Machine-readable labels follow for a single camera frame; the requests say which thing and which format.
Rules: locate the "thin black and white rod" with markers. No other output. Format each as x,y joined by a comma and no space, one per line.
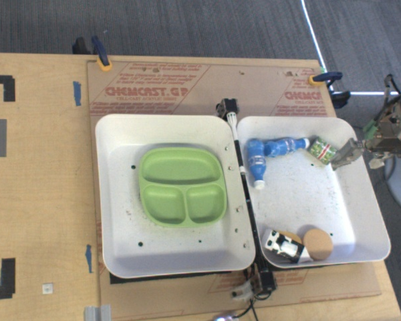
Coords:
242,169

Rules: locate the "brown cardboard board red print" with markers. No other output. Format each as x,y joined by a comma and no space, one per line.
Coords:
194,89

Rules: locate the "green and red can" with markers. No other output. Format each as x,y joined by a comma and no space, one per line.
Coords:
321,150

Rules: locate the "green divided plate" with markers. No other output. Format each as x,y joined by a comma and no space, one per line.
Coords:
182,186

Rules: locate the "black and white carton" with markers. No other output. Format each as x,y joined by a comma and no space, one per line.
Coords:
285,246

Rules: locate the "tan round biscuit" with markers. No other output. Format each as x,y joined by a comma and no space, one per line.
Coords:
318,245

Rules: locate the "blue plastic bottle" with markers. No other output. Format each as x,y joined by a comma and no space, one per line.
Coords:
256,160
282,146

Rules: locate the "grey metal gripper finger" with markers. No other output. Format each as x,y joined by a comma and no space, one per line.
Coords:
349,152

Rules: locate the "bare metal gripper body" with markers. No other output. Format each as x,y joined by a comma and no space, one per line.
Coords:
389,135

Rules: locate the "white plastic tray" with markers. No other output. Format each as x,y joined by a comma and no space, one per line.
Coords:
120,179
304,206

